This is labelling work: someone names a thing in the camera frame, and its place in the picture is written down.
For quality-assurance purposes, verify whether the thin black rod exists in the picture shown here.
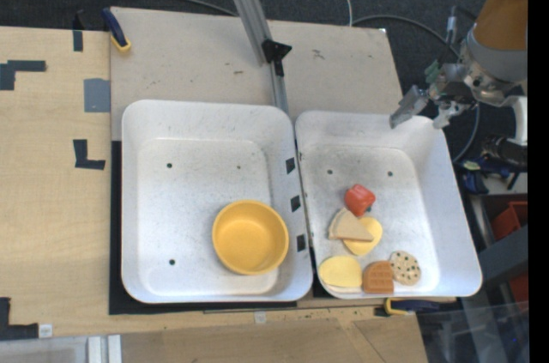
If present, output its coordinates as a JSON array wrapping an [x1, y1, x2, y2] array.
[[293, 118, 317, 289]]

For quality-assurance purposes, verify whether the white plastic tray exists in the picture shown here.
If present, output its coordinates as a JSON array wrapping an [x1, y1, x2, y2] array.
[[121, 98, 315, 305], [293, 109, 484, 300]]

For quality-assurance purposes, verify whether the black cylinder on white bracket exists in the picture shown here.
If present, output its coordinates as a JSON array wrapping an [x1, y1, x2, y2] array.
[[480, 94, 529, 170]]

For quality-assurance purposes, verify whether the beige toy bread slice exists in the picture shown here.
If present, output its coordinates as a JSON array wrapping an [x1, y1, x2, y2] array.
[[328, 207, 376, 244]]

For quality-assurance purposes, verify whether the pale wooden board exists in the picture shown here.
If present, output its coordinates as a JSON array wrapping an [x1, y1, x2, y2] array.
[[109, 6, 458, 311]]

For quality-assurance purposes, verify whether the yellow bowl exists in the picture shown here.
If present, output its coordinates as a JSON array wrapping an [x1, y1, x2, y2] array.
[[211, 199, 291, 276]]

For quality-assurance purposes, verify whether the chocolate chip toy biscuit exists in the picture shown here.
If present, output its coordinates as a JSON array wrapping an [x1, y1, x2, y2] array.
[[388, 250, 423, 287]]

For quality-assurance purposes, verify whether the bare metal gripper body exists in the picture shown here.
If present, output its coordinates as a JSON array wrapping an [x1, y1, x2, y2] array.
[[428, 61, 522, 108]]

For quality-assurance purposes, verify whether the red toy pepper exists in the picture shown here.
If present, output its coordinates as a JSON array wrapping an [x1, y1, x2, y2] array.
[[343, 184, 377, 218]]

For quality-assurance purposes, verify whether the brown toy waffle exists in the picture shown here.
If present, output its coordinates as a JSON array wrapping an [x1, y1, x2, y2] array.
[[361, 260, 395, 295]]

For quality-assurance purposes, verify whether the yellow toy crisp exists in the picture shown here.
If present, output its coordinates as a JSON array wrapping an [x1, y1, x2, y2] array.
[[342, 215, 384, 257], [317, 255, 364, 289]]

